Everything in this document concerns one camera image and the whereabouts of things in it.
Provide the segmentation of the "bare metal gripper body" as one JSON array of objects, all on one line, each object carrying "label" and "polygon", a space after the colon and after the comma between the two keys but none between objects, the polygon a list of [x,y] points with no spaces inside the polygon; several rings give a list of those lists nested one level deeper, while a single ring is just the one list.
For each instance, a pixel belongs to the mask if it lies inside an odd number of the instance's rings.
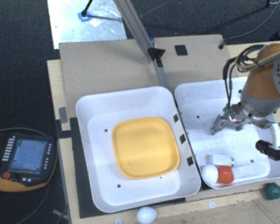
[{"label": "bare metal gripper body", "polygon": [[234,123],[240,121],[245,121],[245,124],[259,125],[259,117],[256,117],[256,111],[248,104],[238,102],[238,104],[231,105],[228,111],[228,121],[233,127]]}]

